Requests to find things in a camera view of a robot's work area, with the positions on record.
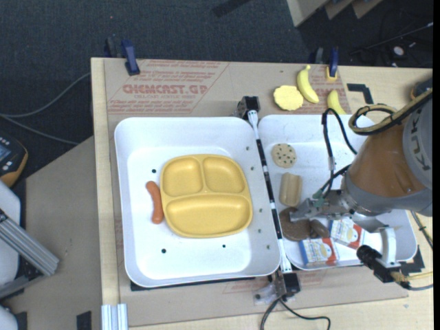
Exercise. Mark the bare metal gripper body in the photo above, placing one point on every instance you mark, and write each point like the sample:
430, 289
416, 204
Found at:
332, 205

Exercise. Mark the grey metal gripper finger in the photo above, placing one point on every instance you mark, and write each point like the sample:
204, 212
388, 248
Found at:
298, 216
306, 205

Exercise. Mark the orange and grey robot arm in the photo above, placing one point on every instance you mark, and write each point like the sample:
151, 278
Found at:
381, 163

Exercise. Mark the brown round biscuit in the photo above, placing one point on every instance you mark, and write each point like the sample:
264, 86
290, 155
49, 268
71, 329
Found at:
294, 232

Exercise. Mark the beige bread bun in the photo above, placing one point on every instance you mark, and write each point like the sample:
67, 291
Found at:
290, 189

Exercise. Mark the small brown oval piece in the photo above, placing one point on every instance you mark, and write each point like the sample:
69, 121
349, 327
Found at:
320, 229

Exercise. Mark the white blue and red carton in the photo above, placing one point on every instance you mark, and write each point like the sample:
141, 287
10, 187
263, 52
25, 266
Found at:
347, 235
318, 252

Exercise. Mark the thin black and white rod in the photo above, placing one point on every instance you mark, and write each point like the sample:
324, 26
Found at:
265, 170

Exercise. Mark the beige biscuit with dark dots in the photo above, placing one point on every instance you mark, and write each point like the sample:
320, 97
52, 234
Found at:
284, 155

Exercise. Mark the white plastic tray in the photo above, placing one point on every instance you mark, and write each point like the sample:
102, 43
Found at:
309, 129
144, 139

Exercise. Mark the yellow divided plate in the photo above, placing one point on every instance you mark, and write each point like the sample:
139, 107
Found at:
206, 211

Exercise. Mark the yellow banana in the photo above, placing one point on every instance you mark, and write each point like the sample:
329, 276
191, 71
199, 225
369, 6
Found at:
334, 102
307, 86

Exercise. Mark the yellow round biscuit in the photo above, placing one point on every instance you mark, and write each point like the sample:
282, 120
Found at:
288, 97

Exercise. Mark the orange sausage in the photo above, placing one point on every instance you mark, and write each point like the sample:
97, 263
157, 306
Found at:
156, 205

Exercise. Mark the brown cardboard board red print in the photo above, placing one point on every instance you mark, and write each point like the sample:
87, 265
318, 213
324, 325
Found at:
213, 88

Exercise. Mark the black cylinder on white bracket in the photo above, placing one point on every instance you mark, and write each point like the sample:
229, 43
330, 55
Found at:
387, 244

